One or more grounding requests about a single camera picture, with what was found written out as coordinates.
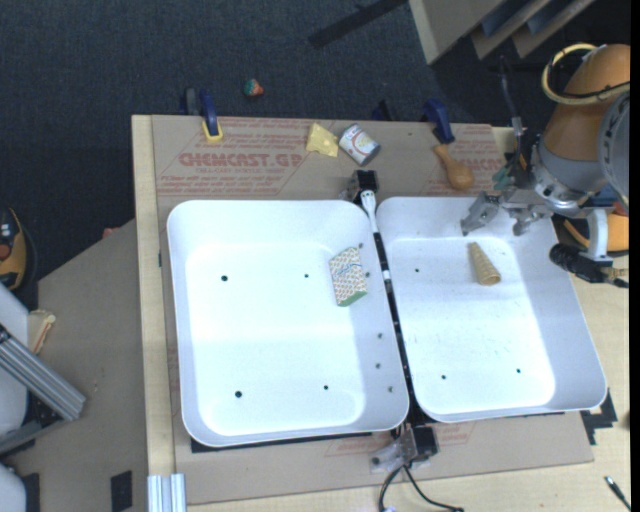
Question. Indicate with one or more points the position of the small white can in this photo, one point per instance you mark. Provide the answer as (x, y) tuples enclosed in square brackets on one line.
[(358, 145)]

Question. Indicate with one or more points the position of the yellow cheese wedge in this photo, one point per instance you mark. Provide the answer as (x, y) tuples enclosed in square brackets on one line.
[(321, 142)]

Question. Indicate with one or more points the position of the thin black and white rod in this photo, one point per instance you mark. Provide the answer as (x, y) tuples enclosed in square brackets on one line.
[(395, 310)]

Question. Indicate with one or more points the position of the tan ice cream cone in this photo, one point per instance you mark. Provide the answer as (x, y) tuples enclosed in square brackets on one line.
[(483, 265)]

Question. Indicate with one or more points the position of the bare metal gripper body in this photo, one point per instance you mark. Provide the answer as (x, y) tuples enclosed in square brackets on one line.
[(547, 200)]

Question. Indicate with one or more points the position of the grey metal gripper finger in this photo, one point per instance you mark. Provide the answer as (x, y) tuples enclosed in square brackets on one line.
[(524, 222), (479, 212)]

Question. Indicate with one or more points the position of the brown cardboard board, red print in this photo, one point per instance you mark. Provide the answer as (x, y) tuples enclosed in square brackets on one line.
[(280, 465)]

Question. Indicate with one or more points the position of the white plastic tray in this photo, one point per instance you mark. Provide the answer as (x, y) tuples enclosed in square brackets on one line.
[(270, 340), (475, 340)]

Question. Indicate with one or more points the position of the black cylinder on white bracket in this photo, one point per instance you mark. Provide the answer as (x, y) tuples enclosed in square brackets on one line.
[(572, 260)]

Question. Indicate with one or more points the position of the pale toy sandwich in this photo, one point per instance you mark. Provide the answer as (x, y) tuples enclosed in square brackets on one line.
[(41, 327)]

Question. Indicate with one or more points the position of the brown toy chicken drumstick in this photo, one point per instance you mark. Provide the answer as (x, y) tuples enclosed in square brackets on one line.
[(456, 172)]

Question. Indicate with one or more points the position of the patterned small carton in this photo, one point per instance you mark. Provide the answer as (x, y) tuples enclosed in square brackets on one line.
[(348, 276)]

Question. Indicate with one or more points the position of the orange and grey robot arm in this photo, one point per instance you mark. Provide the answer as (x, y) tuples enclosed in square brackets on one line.
[(580, 125)]

